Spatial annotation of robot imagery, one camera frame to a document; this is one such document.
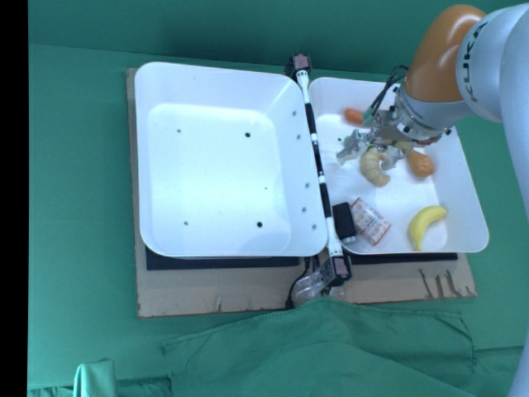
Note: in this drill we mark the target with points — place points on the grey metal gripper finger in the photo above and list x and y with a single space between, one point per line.
351 147
392 157

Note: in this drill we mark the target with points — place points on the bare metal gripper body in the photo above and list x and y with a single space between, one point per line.
392 131

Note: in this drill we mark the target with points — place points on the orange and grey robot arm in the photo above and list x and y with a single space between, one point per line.
475 56

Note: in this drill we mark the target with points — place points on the tan toy croissant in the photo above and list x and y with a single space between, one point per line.
372 168

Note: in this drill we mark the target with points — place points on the orange toy carrot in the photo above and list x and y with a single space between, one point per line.
354 115

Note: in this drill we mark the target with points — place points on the black and white thin rod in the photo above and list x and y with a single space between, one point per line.
316 147

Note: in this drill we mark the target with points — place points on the white plastic tray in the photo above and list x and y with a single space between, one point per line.
215 159
405 197

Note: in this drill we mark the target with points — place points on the orange and white packet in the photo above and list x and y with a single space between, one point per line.
371 221

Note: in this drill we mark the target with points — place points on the yellow banana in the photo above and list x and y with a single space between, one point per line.
422 223

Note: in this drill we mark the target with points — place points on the black box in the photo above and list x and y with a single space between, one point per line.
344 221

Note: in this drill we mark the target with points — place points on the brown cardboard board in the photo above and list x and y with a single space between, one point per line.
231 288

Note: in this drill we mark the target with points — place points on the green cloth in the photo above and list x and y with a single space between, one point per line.
330 354

